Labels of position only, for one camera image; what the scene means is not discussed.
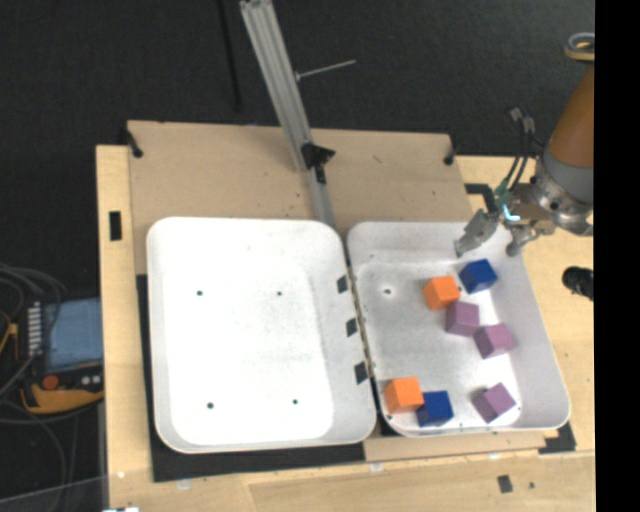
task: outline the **black clamp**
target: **black clamp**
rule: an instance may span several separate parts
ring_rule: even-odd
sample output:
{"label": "black clamp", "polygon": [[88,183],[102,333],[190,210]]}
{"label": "black clamp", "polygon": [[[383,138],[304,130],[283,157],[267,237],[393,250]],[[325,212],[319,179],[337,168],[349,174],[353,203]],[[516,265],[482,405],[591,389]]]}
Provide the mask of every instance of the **black clamp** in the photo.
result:
{"label": "black clamp", "polygon": [[336,154],[332,149],[321,148],[311,142],[307,142],[301,148],[304,163],[307,169],[313,169],[316,172],[316,180],[323,185],[327,184],[327,177],[324,173],[324,164],[326,164],[333,155]]}

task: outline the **black mat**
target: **black mat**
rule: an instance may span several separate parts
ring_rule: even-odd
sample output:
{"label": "black mat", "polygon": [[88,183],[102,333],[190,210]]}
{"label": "black mat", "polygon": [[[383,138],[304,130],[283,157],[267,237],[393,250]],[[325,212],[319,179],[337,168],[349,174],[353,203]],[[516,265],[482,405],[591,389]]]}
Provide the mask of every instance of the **black mat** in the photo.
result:
{"label": "black mat", "polygon": [[187,455],[169,448],[158,436],[153,420],[153,387],[151,382],[151,357],[149,351],[149,314],[147,301],[147,276],[136,277],[140,330],[145,369],[147,408],[153,479],[156,482],[198,478],[228,473],[276,471],[281,469],[308,468],[336,465],[364,460],[362,443],[295,448],[285,450],[256,450],[250,452]]}

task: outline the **purple block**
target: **purple block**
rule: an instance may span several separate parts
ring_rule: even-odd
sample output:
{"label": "purple block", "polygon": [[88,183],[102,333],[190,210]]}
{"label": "purple block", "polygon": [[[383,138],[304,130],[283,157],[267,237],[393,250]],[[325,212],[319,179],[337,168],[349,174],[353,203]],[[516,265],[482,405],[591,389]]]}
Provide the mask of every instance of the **purple block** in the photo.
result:
{"label": "purple block", "polygon": [[500,383],[475,397],[473,405],[484,421],[490,423],[515,406],[516,401],[509,394],[507,388]]}
{"label": "purple block", "polygon": [[478,329],[473,339],[483,359],[504,354],[515,346],[509,329],[502,323]]}
{"label": "purple block", "polygon": [[480,308],[476,304],[456,301],[447,308],[445,330],[451,334],[471,336],[480,326]]}

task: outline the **wooden table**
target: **wooden table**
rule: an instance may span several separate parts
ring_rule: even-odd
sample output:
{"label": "wooden table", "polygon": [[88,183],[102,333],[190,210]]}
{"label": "wooden table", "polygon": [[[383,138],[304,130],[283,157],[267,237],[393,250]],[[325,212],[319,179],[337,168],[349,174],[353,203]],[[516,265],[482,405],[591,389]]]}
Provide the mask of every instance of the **wooden table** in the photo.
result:
{"label": "wooden table", "polygon": [[[364,442],[362,463],[154,482],[135,285],[136,274],[145,273],[147,229],[168,215],[313,218],[313,209],[280,128],[135,121],[129,131],[142,158],[126,146],[96,150],[111,506],[595,508],[593,303],[561,282],[568,266],[593,268],[593,244],[564,232],[529,244],[524,259],[571,397],[575,450],[541,455],[562,441],[558,431],[404,439],[376,430]],[[465,183],[493,186],[511,163],[459,156],[444,165],[451,144],[441,134],[313,130],[313,136],[337,152],[327,165],[328,192],[343,236],[363,220],[467,221],[480,198],[468,196]],[[505,482],[511,492],[501,489]]]}

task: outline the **blue block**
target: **blue block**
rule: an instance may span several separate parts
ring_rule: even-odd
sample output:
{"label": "blue block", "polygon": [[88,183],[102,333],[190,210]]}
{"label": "blue block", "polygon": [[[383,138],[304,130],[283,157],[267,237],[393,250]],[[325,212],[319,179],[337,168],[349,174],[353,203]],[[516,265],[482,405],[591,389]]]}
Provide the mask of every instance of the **blue block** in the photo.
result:
{"label": "blue block", "polygon": [[417,411],[418,425],[426,427],[430,425],[442,425],[453,418],[453,408],[446,391],[430,391],[422,393],[424,405]]}
{"label": "blue block", "polygon": [[498,280],[498,276],[487,259],[467,263],[458,275],[467,293],[486,290]]}

